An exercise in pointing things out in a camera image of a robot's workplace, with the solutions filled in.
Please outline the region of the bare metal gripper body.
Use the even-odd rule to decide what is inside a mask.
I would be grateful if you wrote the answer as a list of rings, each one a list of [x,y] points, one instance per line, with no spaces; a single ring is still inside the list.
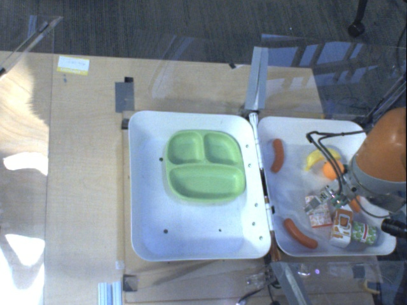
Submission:
[[[347,172],[341,173],[334,171],[335,179],[329,184],[329,203],[333,207],[344,207],[352,203],[357,197],[358,190],[349,180]]]

